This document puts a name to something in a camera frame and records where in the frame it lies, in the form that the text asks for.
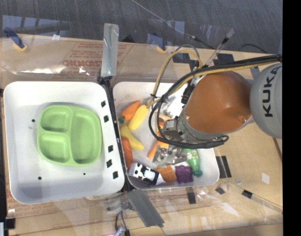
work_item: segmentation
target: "toy bottle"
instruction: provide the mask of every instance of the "toy bottle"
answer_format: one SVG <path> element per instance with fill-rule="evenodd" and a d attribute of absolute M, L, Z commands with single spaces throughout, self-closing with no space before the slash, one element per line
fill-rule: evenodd
<path fill-rule="evenodd" d="M 183 153 L 186 154 L 186 161 L 192 168 L 192 174 L 201 175 L 198 152 L 195 149 L 185 148 Z"/>

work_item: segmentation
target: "gray carpet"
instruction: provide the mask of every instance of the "gray carpet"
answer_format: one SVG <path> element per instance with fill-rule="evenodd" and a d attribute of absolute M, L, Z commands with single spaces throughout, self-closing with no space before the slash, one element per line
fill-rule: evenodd
<path fill-rule="evenodd" d="M 233 29 L 225 50 L 277 54 L 282 22 L 283 0 L 0 0 L 0 37 L 9 26 L 18 33 L 102 39 L 103 24 L 113 23 L 120 41 L 147 43 L 152 34 L 165 44 L 217 48 Z M 2 162 L 0 125 L 0 178 Z M 0 181 L 0 218 L 4 205 Z"/>

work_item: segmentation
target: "green divided plate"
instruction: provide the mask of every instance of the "green divided plate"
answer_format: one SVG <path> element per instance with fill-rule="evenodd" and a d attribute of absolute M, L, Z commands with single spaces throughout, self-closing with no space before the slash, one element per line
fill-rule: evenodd
<path fill-rule="evenodd" d="M 100 157 L 99 117 L 92 111 L 65 105 L 44 109 L 38 124 L 38 150 L 49 162 L 86 166 Z"/>

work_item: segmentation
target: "white plastic tray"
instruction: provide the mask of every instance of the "white plastic tray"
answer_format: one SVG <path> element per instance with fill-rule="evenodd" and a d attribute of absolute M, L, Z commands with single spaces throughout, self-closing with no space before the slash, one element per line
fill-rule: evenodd
<path fill-rule="evenodd" d="M 150 82 L 119 82 L 114 86 L 113 95 L 115 99 L 115 106 L 117 111 L 117 116 L 120 117 L 121 112 L 130 104 L 137 100 L 141 100 L 142 104 L 146 104 L 149 101 L 151 93 L 153 91 L 155 83 Z M 164 94 L 171 83 L 161 83 L 157 96 Z M 182 87 L 177 91 L 174 96 L 181 99 L 184 91 Z M 182 108 L 182 104 L 176 105 L 176 108 Z M 144 145 L 143 150 L 132 150 L 134 162 L 141 163 L 147 167 L 152 168 L 152 159 L 148 159 L 147 155 L 156 143 L 155 137 L 151 134 L 148 120 L 149 113 L 142 124 L 134 131 L 132 134 Z M 132 177 L 129 178 L 131 184 L 138 189 L 145 188 L 171 188 L 171 187 L 190 187 L 190 186 L 201 186 L 201 185 L 211 185 L 218 181 L 219 179 L 219 168 L 217 165 L 214 150 L 209 149 L 198 149 L 198 154 L 200 158 L 200 167 L 202 170 L 202 175 L 199 177 L 193 176 L 193 182 L 189 183 L 178 183 L 177 181 L 173 183 L 160 184 L 158 186 L 150 186 Z"/>
<path fill-rule="evenodd" d="M 54 104 L 88 108 L 100 118 L 103 144 L 93 164 L 59 165 L 39 154 L 39 116 Z M 10 190 L 17 201 L 35 204 L 121 190 L 124 173 L 103 87 L 92 82 L 13 82 L 4 90 L 4 107 Z"/>

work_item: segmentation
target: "brown toy waffle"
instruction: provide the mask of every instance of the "brown toy waffle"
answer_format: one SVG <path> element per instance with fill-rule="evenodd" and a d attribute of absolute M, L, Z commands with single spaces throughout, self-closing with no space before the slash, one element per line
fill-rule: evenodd
<path fill-rule="evenodd" d="M 177 181 L 177 176 L 174 170 L 172 169 L 171 165 L 168 165 L 166 168 L 156 169 L 156 171 L 161 174 L 165 182 Z"/>

